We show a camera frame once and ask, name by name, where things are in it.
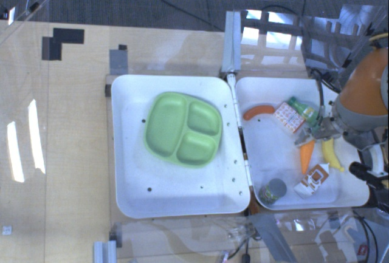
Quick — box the orange carrot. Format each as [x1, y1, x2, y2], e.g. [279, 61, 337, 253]
[299, 139, 317, 176]

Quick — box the black cylinder on white bracket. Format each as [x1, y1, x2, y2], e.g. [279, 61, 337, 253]
[348, 143, 389, 190]

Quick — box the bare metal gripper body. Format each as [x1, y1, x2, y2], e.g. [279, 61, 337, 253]
[311, 117, 346, 140]

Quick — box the white plastic tray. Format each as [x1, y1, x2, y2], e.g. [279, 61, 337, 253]
[110, 74, 252, 220]
[235, 76, 371, 211]

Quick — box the yellow banana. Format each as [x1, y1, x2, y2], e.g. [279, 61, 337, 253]
[321, 137, 346, 173]

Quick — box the green bottle with yellow label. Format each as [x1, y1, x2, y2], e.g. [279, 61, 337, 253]
[286, 96, 320, 129]

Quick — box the green divided plate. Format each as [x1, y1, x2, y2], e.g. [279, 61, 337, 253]
[143, 91, 224, 169]

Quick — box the thin black and white rod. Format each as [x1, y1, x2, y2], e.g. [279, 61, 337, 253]
[226, 73, 254, 188]

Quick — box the orange patterned carton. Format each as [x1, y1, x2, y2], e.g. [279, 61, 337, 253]
[272, 101, 306, 135]

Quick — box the green can with grey lid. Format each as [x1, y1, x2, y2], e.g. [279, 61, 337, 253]
[258, 177, 288, 206]

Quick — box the brown and white carton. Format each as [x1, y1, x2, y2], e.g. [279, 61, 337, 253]
[292, 163, 331, 200]

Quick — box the orange sausage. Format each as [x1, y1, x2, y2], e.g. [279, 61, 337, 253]
[243, 104, 276, 122]

